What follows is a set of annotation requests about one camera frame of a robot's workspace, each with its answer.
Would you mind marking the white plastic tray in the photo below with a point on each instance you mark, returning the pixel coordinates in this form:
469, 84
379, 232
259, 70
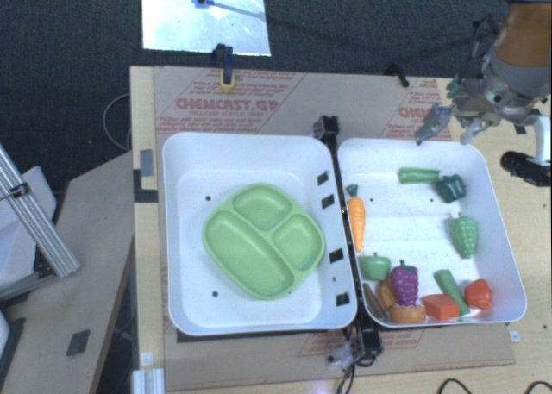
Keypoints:
409, 228
190, 228

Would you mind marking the brown cardboard board, red print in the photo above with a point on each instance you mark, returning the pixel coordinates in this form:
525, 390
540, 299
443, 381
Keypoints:
267, 95

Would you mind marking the orange bread piece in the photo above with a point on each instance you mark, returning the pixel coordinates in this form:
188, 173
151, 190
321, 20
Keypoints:
385, 295

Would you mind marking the green corn cob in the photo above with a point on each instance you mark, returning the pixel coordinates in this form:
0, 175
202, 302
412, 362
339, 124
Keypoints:
464, 236

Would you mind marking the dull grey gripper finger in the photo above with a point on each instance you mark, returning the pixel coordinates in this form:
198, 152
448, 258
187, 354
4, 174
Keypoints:
433, 124
471, 131

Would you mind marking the thin black rod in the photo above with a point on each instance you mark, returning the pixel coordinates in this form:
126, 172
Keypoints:
345, 220

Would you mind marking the orange round bun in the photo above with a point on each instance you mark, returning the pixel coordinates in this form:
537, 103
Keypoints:
407, 314

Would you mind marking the dark green bell pepper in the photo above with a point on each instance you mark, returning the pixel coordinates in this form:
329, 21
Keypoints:
450, 188

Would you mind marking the black cylinder on white bracket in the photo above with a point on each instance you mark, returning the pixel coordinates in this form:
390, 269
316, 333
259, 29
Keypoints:
527, 163

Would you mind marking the orange carrot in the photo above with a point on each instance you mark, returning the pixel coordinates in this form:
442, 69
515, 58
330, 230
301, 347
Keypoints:
357, 220

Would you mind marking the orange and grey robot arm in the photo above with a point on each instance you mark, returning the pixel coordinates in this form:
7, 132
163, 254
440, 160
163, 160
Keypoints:
522, 30

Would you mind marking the orange-red bell pepper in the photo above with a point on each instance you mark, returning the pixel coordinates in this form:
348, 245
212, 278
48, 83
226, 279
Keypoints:
478, 294

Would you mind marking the purple grapes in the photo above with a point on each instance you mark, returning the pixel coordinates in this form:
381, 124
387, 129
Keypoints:
405, 282

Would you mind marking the green divided plate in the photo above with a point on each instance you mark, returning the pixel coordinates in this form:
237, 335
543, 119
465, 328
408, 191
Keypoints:
259, 245

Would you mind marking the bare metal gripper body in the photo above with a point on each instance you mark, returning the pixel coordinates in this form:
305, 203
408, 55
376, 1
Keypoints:
496, 103

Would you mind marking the light green celery stick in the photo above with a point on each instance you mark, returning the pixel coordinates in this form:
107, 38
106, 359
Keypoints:
416, 175

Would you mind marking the orange cheese wedge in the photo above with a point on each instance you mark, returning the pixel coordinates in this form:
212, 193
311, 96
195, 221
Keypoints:
440, 306

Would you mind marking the light green bell pepper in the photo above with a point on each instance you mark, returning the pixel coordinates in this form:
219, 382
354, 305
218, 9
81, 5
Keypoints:
374, 266

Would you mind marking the green cucumber stick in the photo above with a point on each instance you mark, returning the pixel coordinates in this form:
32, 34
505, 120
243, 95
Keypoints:
450, 291

